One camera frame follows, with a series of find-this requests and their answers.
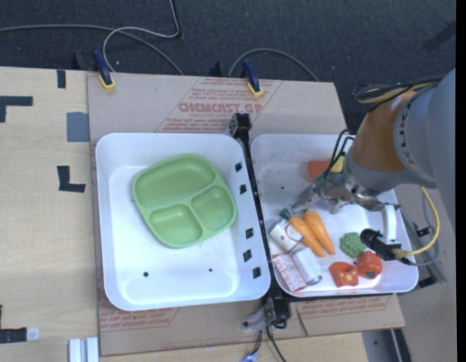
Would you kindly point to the green broccoli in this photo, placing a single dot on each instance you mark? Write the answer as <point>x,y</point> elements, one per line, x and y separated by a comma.
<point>351,244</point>

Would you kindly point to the orange carrot with green top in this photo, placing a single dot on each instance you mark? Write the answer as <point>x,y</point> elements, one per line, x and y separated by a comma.
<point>306,234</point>

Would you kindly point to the green divided plate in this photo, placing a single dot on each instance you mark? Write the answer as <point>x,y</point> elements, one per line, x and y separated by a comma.
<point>180,198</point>

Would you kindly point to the thin black rod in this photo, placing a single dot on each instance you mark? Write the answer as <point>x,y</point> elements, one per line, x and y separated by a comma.
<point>254,187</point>

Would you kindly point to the brown cardboard board red print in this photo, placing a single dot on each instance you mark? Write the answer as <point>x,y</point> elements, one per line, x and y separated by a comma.
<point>293,104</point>

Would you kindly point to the pink and white carton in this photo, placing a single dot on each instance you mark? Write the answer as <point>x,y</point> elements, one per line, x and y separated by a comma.
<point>289,273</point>

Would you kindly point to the white can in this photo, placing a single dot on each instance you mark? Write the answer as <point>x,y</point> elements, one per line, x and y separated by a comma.
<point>307,266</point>

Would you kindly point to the orange toy piece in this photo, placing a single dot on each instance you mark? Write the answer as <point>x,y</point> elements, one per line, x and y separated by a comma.
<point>316,168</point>

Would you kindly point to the white carton with orange print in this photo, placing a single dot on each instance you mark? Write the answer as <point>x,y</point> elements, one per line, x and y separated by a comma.
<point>284,234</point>

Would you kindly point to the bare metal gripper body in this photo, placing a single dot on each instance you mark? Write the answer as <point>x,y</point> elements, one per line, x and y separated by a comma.
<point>336,189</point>

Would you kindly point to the black cylinder on white bracket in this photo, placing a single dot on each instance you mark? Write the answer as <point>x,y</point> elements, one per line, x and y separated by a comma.
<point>380,244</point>

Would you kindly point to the red pepper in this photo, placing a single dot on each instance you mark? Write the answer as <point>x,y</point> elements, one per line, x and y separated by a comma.
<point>369,265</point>

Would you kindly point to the red toy with yellow stars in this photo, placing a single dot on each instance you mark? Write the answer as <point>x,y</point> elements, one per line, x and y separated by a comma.
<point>344,274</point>

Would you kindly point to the white plastic tray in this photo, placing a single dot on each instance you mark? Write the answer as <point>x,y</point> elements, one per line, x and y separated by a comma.
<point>180,277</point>
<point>278,164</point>

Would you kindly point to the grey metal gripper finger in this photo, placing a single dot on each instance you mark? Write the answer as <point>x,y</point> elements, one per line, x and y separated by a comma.
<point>337,206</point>
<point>306,198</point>

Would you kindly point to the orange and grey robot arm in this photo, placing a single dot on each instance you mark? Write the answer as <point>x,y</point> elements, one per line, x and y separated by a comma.
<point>384,142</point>

